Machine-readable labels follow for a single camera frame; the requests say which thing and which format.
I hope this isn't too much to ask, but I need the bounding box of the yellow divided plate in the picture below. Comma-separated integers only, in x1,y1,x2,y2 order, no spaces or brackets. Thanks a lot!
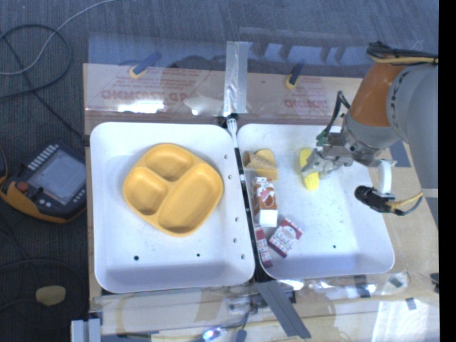
122,142,225,238

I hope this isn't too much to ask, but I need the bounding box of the pale yellow round object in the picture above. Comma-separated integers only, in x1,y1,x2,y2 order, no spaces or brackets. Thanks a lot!
35,284,68,307

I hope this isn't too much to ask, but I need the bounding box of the tan bread slice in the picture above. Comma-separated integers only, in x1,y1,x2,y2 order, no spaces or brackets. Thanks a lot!
243,150,275,171

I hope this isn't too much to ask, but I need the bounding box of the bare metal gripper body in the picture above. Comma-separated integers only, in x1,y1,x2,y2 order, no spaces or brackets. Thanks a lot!
317,132,381,168

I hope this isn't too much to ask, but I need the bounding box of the red and white small carton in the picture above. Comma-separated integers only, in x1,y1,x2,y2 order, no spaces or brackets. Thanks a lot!
267,217,305,259

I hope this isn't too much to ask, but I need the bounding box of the white plastic tray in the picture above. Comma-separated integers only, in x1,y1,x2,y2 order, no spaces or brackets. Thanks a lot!
236,123,396,281
89,121,257,294

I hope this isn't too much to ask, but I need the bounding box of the orange and white carton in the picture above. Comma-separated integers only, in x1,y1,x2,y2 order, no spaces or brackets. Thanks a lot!
250,176,279,228

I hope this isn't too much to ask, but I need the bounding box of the yellow corn cob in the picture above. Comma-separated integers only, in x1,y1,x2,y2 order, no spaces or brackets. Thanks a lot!
299,147,321,192

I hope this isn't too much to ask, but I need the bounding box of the thin black and white rod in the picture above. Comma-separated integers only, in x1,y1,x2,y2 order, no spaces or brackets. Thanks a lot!
226,117,261,234

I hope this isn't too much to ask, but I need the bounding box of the black cylinder on white bracket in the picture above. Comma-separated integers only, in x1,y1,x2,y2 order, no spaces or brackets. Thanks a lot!
353,159,397,214

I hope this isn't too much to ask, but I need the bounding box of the brown cardboard board red print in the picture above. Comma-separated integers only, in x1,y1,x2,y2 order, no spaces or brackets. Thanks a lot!
82,62,440,338

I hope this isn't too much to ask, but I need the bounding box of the dark red narrow carton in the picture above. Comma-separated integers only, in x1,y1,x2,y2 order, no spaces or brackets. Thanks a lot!
253,224,274,269

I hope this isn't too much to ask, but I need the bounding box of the yellow toy food piece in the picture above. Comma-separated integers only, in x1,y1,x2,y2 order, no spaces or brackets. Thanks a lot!
253,148,279,182

